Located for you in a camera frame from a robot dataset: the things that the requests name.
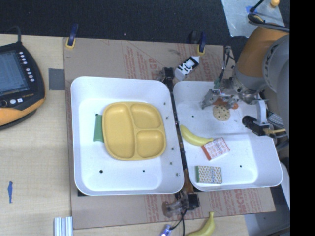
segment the green object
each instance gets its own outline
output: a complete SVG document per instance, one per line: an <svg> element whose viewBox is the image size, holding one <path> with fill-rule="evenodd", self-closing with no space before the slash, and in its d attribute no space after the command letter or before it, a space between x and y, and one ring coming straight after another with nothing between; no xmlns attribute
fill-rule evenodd
<svg viewBox="0 0 315 236"><path fill-rule="evenodd" d="M95 128L94 128L94 136L93 142L104 142L103 138L103 129L102 129L102 115L95 115Z"/></svg>

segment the white and black device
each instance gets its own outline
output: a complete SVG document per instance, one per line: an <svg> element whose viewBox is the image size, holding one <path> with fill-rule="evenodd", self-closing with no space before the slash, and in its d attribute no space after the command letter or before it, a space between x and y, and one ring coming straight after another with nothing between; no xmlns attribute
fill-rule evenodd
<svg viewBox="0 0 315 236"><path fill-rule="evenodd" d="M45 98L40 70L22 42L1 46L0 130L33 115Z"/></svg>

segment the red and white box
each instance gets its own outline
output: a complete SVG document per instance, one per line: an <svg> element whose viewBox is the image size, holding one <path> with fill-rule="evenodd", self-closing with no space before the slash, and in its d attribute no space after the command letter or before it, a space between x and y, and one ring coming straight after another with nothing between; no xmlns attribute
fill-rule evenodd
<svg viewBox="0 0 315 236"><path fill-rule="evenodd" d="M209 161L230 151L223 137L214 139L212 142L201 146L201 148Z"/></svg>

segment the banana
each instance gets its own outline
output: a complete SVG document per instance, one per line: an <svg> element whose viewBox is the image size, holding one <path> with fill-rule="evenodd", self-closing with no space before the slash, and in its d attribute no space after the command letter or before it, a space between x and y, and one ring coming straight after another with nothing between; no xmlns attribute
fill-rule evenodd
<svg viewBox="0 0 315 236"><path fill-rule="evenodd" d="M206 224L198 231L192 232L187 236L210 236L215 230L215 221L213 219L214 211L209 212L210 216L206 222Z"/></svg>
<svg viewBox="0 0 315 236"><path fill-rule="evenodd" d="M201 136L196 136L189 129L187 129L184 125L180 125L182 137L189 142L190 144L196 146L203 146L208 142L212 142L213 138L204 138Z"/></svg>

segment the white tray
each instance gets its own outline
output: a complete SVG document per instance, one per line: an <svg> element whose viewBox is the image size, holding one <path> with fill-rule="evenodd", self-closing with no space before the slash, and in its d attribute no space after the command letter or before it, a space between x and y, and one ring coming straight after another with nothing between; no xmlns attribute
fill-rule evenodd
<svg viewBox="0 0 315 236"><path fill-rule="evenodd" d="M257 136L242 124L246 115L257 118L256 106L239 102L237 110L230 110L228 121L213 116L213 106L201 109L200 103L213 82L183 81L174 86L174 98L180 124L203 137L223 137L230 151L208 161L201 147L183 139L189 178L201 191L245 189L277 186L283 172L274 145L267 136ZM208 165L221 167L222 184L196 182L194 167Z"/></svg>
<svg viewBox="0 0 315 236"><path fill-rule="evenodd" d="M138 101L155 106L166 134L164 153L153 159L122 161L94 142L95 115L111 103ZM170 194L184 185L183 166L170 93L153 80L79 77L71 84L74 178L86 195Z"/></svg>

